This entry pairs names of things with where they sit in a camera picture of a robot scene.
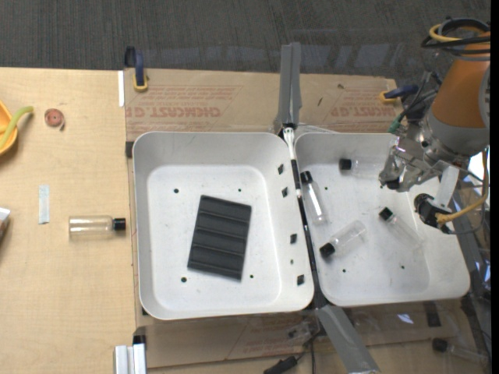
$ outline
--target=glass vial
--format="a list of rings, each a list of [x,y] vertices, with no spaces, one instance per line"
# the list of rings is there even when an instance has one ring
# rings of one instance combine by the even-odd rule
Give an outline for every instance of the glass vial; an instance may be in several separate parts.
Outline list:
[[[342,158],[338,162],[340,172],[365,178],[376,178],[383,163],[374,157]]]
[[[324,202],[320,197],[319,186],[313,180],[309,171],[300,174],[303,187],[303,202],[307,217],[315,224],[327,222],[327,213],[324,209]]]
[[[464,358],[470,362],[478,363],[482,367],[486,367],[489,363],[489,358],[486,355],[461,348],[442,338],[434,338],[432,340],[432,347],[434,351],[458,356],[459,358]]]
[[[411,249],[418,249],[421,246],[423,240],[417,232],[411,229],[407,223],[405,223],[389,208],[385,207],[379,215],[390,231],[395,234],[398,241],[402,242]]]
[[[341,256],[358,248],[365,241],[366,227],[361,221],[353,221],[332,235],[329,242],[320,247],[320,255],[328,258],[331,255]]]
[[[126,229],[126,219],[107,215],[69,217],[70,238],[107,238]]]

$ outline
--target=bottle cap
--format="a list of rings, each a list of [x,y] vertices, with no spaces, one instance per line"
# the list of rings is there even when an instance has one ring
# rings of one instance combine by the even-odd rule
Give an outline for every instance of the bottle cap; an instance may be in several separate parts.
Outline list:
[[[336,251],[336,248],[330,242],[328,242],[327,244],[322,245],[320,247],[319,251],[320,251],[320,255],[323,258],[327,258],[327,257],[331,256]]]
[[[379,215],[383,218],[384,221],[387,221],[388,219],[390,219],[390,217],[393,216],[393,212],[391,210],[389,210],[387,207],[385,207],[380,213]]]
[[[352,160],[342,158],[340,160],[340,171],[349,171],[352,169]]]
[[[112,228],[113,230],[126,230],[126,219],[123,217],[113,219]]]
[[[302,183],[304,184],[308,184],[308,183],[311,183],[313,181],[312,179],[312,175],[310,174],[309,171],[303,171],[301,174],[300,174],[300,179],[302,180]]]
[[[449,346],[449,343],[442,338],[434,338],[431,341],[431,346],[433,347],[434,351],[445,352]]]

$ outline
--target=yellow bowl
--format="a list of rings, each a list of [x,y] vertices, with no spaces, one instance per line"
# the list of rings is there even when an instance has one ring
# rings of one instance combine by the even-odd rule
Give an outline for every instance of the yellow bowl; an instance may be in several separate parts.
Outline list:
[[[12,115],[10,114],[7,107],[0,101],[0,129],[7,127],[12,119]],[[14,145],[14,142],[17,139],[17,126],[14,128],[12,133],[10,133],[9,138],[7,139],[7,143],[0,149],[0,156],[6,153],[11,146]]]

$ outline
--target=table surface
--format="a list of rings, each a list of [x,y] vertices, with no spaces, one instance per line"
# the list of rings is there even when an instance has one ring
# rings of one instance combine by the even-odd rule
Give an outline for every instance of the table surface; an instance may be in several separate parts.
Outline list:
[[[136,329],[131,234],[74,242],[68,218],[130,219],[118,73],[1,68],[0,79],[0,100],[12,113],[34,106],[18,124],[16,145],[0,157],[0,206],[11,210],[0,241],[0,372],[111,373],[114,346],[130,345]],[[49,108],[63,112],[62,131],[45,125]],[[46,224],[38,223],[39,185],[50,187]],[[467,322],[460,320],[468,336]],[[383,372],[482,372],[467,361],[428,353],[428,342],[370,351]],[[276,361],[151,371],[262,372]],[[318,353],[317,366],[344,372],[335,353]],[[294,372],[310,372],[309,355]]]

